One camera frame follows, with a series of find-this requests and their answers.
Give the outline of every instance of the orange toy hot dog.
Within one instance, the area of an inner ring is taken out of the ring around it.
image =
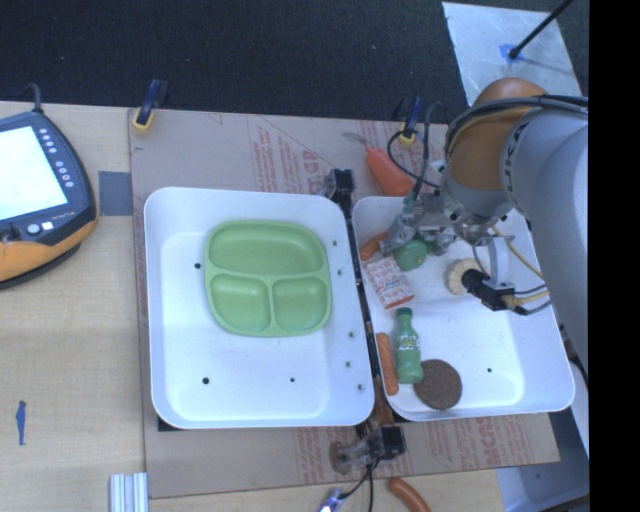
[[[371,256],[380,250],[380,242],[387,238],[387,232],[384,231],[379,235],[370,238],[360,246],[360,259],[367,261]]]
[[[384,387],[387,390],[387,395],[392,396],[400,390],[400,387],[398,386],[396,369],[393,366],[393,354],[391,352],[389,335],[384,332],[379,332],[376,334],[376,343],[378,344],[378,355],[380,356]]]
[[[387,487],[409,507],[411,512],[431,512],[431,508],[427,505],[427,502],[422,499],[422,496],[401,478],[397,476],[390,478],[387,482]]]

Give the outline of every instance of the green bottle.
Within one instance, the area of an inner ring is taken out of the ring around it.
[[[411,325],[411,308],[399,308],[396,311],[398,330],[394,338],[396,356],[396,375],[400,384],[417,384],[422,380],[420,365],[420,337]]]

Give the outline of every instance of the screen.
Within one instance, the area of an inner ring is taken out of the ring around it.
[[[33,129],[0,132],[0,221],[65,203]]]

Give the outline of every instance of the wooden table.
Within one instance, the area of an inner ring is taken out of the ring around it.
[[[0,102],[0,118],[32,107]],[[75,147],[96,194],[99,171],[130,172],[128,109],[43,108]],[[0,510],[107,511],[109,476],[145,471],[132,217],[101,216],[71,259],[0,292],[0,344]],[[504,510],[494,470],[407,481],[433,512]],[[149,510],[316,510],[332,487],[150,500]],[[363,485],[341,511],[366,510],[368,492]],[[404,509],[383,480],[374,493],[374,510]]]

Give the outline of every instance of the green divided plate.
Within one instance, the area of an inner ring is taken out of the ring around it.
[[[204,260],[209,306],[230,332],[301,336],[329,318],[327,255],[307,228],[263,220],[225,222],[209,233]]]

